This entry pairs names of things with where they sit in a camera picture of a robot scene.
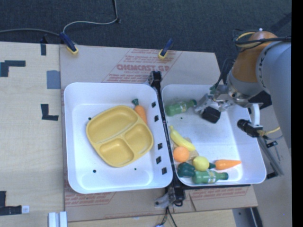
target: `table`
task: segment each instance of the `table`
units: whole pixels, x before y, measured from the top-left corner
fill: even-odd
[[[59,47],[0,43],[1,66],[8,66],[7,77],[0,75],[0,191],[7,191],[6,206],[30,207],[28,214],[1,216],[1,226],[47,226],[49,212],[64,211],[62,92],[48,84],[51,72],[60,71]],[[42,119],[42,105],[48,105],[52,120]],[[150,227],[162,218],[116,218],[70,222],[68,226]],[[173,218],[178,226],[235,227],[232,210],[178,213]],[[173,226],[170,218],[165,226]]]

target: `toy banana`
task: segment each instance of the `toy banana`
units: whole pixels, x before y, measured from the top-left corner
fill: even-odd
[[[178,146],[184,146],[186,147],[189,151],[195,150],[195,146],[189,142],[188,140],[184,139],[178,131],[174,129],[174,127],[171,125],[170,127],[170,138],[172,139],[173,142],[175,142]]]

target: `blue clamp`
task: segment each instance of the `blue clamp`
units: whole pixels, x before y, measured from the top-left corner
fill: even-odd
[[[166,45],[164,46],[164,48],[162,50],[160,50],[159,54],[158,54],[158,58],[159,59],[164,59],[167,55],[168,50],[170,50],[173,46],[173,39],[169,39],[169,41],[166,43]]]
[[[61,32],[59,33],[59,37],[64,41],[64,43],[67,45],[67,50],[72,53],[72,54],[77,54],[79,50],[75,47],[74,43],[72,40],[64,33]]]

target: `yellow plate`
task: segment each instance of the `yellow plate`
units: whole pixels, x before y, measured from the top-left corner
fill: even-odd
[[[119,105],[92,118],[86,135],[98,155],[110,166],[126,166],[153,146],[152,132],[134,109]]]

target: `orange carrot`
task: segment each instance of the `orange carrot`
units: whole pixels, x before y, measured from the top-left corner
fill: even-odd
[[[146,113],[143,106],[139,105],[139,100],[136,98],[132,101],[135,105],[134,110],[139,114],[139,116],[143,119],[143,121],[147,124]]]
[[[236,166],[238,164],[241,164],[242,162],[240,160],[216,160],[214,163],[217,170],[225,170],[227,168],[231,168],[233,166]]]

